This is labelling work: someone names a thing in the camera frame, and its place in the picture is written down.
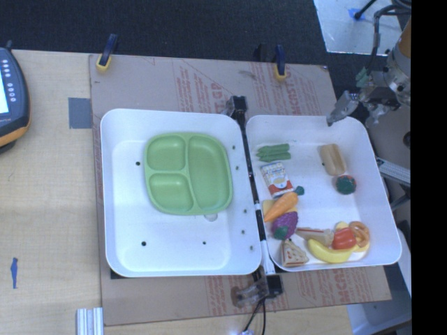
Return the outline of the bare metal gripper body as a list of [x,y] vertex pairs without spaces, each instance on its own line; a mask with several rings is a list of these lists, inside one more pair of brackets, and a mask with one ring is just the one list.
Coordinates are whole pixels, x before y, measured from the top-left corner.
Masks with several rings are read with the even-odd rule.
[[367,107],[382,105],[391,110],[411,106],[411,79],[399,68],[365,71],[358,76],[360,102]]

